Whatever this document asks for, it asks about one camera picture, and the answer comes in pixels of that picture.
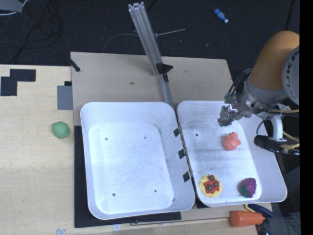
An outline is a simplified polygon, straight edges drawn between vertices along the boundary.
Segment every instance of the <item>aluminum rod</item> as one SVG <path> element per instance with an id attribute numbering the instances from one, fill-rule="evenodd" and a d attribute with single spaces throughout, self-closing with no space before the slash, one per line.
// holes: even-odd
<path id="1" fill-rule="evenodd" d="M 169 82 L 165 81 L 163 75 L 159 74 L 157 70 L 157 64 L 163 64 L 163 61 L 144 3 L 129 4 L 128 9 L 140 37 L 142 46 L 151 64 L 153 75 L 159 75 L 164 101 L 174 107 Z"/>

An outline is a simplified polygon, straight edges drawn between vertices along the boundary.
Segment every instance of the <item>orange tomato toy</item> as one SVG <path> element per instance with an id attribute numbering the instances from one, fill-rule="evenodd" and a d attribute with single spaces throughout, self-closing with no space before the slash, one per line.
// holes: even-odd
<path id="1" fill-rule="evenodd" d="M 226 150 L 234 150 L 240 144 L 241 141 L 238 139 L 238 134 L 236 132 L 229 133 L 227 136 L 225 136 L 224 147 Z"/>

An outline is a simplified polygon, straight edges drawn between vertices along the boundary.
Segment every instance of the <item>purple grape toy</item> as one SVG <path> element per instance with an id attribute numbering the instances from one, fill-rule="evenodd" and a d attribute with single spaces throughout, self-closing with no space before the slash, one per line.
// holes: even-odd
<path id="1" fill-rule="evenodd" d="M 243 196 L 252 198 L 256 190 L 256 180 L 254 178 L 245 179 L 240 190 Z"/>

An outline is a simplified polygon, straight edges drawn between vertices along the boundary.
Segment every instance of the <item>toy food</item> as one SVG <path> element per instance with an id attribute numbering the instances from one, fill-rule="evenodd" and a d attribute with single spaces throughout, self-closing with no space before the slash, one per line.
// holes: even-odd
<path id="1" fill-rule="evenodd" d="M 223 187 L 221 182 L 214 175 L 205 175 L 199 180 L 201 192 L 209 198 L 217 197 L 221 194 Z"/>
<path id="2" fill-rule="evenodd" d="M 256 191 L 256 180 L 255 178 L 247 178 L 242 182 L 240 188 L 241 194 L 247 198 L 252 198 Z"/>
<path id="3" fill-rule="evenodd" d="M 264 220 L 265 217 L 259 212 L 232 211 L 230 214 L 230 221 L 234 227 L 260 225 Z"/>
<path id="4" fill-rule="evenodd" d="M 234 150 L 240 144 L 241 141 L 238 139 L 238 134 L 236 132 L 229 133 L 227 136 L 225 136 L 224 147 L 226 150 Z"/>
<path id="5" fill-rule="evenodd" d="M 52 125 L 52 132 L 57 138 L 64 139 L 69 136 L 69 127 L 64 122 L 56 122 Z"/>

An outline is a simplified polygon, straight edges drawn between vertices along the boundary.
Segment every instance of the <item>black bracket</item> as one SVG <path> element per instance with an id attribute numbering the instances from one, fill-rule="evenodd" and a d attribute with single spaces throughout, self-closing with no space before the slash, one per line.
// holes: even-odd
<path id="1" fill-rule="evenodd" d="M 70 65 L 72 65 L 73 68 L 74 68 L 77 72 L 80 71 L 80 68 L 77 66 L 77 64 L 75 64 L 75 62 L 74 62 L 73 60 L 70 60 Z"/>
<path id="2" fill-rule="evenodd" d="M 186 156 L 185 152 L 184 152 L 184 149 L 181 149 L 179 152 L 178 152 L 178 155 L 179 155 L 179 158 L 182 159 L 184 156 Z"/>
<path id="3" fill-rule="evenodd" d="M 186 182 L 186 181 L 188 181 L 190 179 L 190 176 L 189 176 L 188 172 L 186 172 L 182 177 L 184 178 L 184 182 Z"/>
<path id="4" fill-rule="evenodd" d="M 156 64 L 156 68 L 159 74 L 163 74 L 163 79 L 165 82 L 168 82 L 168 76 L 167 76 L 167 72 L 169 72 L 173 66 L 171 65 L 166 65 L 163 63 L 158 63 Z"/>
<path id="5" fill-rule="evenodd" d="M 179 135 L 179 129 L 178 129 L 178 127 L 177 127 L 173 132 L 174 132 L 175 137 L 177 137 L 177 136 Z"/>

